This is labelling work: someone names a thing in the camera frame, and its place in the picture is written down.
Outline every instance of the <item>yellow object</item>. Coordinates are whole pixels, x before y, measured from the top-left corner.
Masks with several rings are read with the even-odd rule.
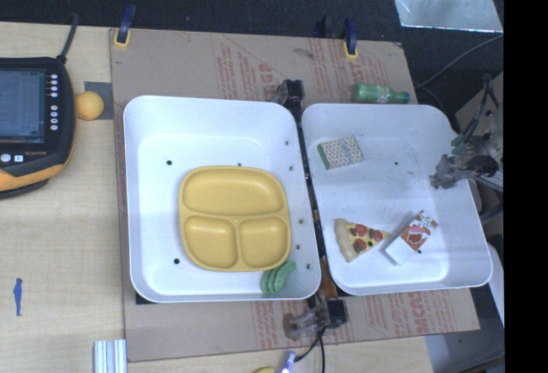
[[[345,55],[349,60],[355,60],[355,59],[358,57],[358,48],[356,48],[355,54],[351,55],[351,54],[348,52],[348,46],[346,45],[346,41],[343,41],[343,42],[342,42],[342,47],[344,48],[344,55]]]
[[[193,169],[179,188],[179,220],[185,251],[205,269],[264,271],[289,255],[285,191],[263,169]]]
[[[76,96],[76,110],[78,117],[92,121],[103,113],[104,101],[96,92],[86,91]]]
[[[128,31],[128,36],[126,37],[126,41],[121,43],[118,41],[118,34],[120,33],[120,29],[116,29],[116,34],[114,34],[114,39],[112,40],[114,42],[114,46],[121,49],[126,49],[129,44],[129,39],[131,38],[131,31]]]

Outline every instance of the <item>blue mark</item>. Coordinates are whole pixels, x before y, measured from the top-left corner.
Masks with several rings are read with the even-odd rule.
[[[17,307],[17,316],[21,316],[21,296],[23,295],[23,280],[17,277],[14,287],[15,306]]]

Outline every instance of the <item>wooden table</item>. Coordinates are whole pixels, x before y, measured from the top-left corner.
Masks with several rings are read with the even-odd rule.
[[[56,56],[68,32],[0,22],[0,56]],[[111,83],[108,27],[78,27],[67,70],[76,93],[85,81]],[[93,372],[93,342],[124,338],[119,235],[113,122],[78,121],[68,167],[37,191],[0,200],[0,371]],[[133,363],[128,371],[252,373],[282,355],[180,358]],[[327,346],[325,357],[328,372],[432,371],[423,337]],[[318,348],[294,369],[314,371],[321,371]]]

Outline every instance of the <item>cardboard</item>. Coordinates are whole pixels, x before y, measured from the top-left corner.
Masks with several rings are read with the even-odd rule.
[[[140,95],[268,101],[283,80],[302,80],[303,107],[349,103],[355,82],[409,92],[413,85],[396,43],[358,41],[358,57],[342,40],[133,30],[127,48],[110,31],[124,320],[130,362],[308,346],[283,332],[283,317],[308,310],[305,300],[150,304],[129,277],[122,113]],[[384,340],[479,328],[469,289],[345,297],[348,322],[325,344]]]

